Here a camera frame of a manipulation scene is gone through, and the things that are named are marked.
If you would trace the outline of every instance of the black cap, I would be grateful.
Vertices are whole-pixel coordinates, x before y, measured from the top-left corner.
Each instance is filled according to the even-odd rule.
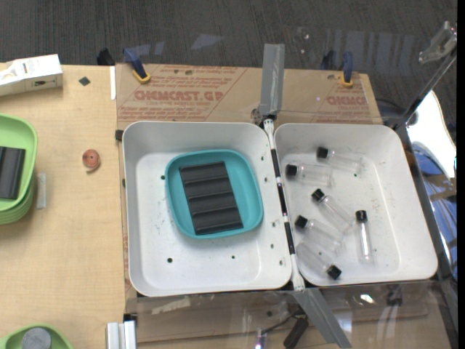
[[[326,159],[328,158],[329,150],[327,148],[318,148],[317,158]]]
[[[286,166],[286,176],[296,176],[297,175],[297,166],[293,164],[288,164]]]
[[[364,211],[363,209],[360,210],[360,211],[356,211],[355,217],[357,218],[357,221],[360,221],[360,222],[367,222],[368,221],[366,211]]]
[[[294,225],[303,229],[305,228],[305,226],[307,226],[307,223],[308,223],[308,219],[306,219],[304,216],[299,215]]]
[[[314,198],[314,200],[320,201],[325,197],[325,194],[321,191],[321,189],[317,189],[313,192],[312,197]]]
[[[339,278],[339,276],[341,275],[342,271],[341,269],[339,269],[337,266],[335,265],[331,265],[328,270],[326,271],[326,273],[334,280],[336,280],[337,278]]]

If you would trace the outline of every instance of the transparent acrylic sheet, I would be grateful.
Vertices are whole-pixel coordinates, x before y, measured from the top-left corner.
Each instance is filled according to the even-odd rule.
[[[455,348],[448,316],[450,281],[320,289],[353,348]],[[137,299],[140,348],[254,348],[257,330],[269,330],[266,348],[282,348],[296,323],[296,292],[207,294]],[[338,348],[313,323],[297,348]]]

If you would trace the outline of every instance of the dark gray carpet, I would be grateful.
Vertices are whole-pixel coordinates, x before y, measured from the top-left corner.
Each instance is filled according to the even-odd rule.
[[[0,0],[0,61],[58,53],[95,65],[107,47],[117,62],[139,47],[146,63],[261,67],[265,43],[286,45],[287,68],[319,68],[323,55],[354,55],[380,102],[405,108],[439,63],[419,52],[457,0]],[[456,64],[435,89],[456,123]]]

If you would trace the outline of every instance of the vial with black cap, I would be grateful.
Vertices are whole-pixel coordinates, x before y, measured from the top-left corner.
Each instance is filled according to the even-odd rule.
[[[286,165],[286,178],[315,186],[332,186],[333,170],[330,167],[293,162]]]
[[[317,202],[321,212],[341,233],[345,234],[351,228],[352,217],[335,198],[324,194],[321,189],[315,190],[312,198]]]
[[[374,249],[373,244],[371,243],[371,231],[366,211],[356,211],[355,218],[358,225],[358,259],[363,264],[373,264]]]
[[[330,251],[338,254],[342,247],[342,238],[344,234],[341,233],[334,226],[325,224],[316,219],[307,219],[299,215],[294,222],[294,225],[304,231],[303,242],[313,244],[315,246],[329,249]]]
[[[336,168],[351,171],[355,175],[359,174],[362,169],[362,156],[355,153],[339,153],[323,146],[317,149],[317,160]]]
[[[303,264],[305,268],[314,270],[317,273],[327,275],[336,280],[341,275],[333,257],[321,248],[312,247],[310,244],[301,241],[296,248],[298,263]]]

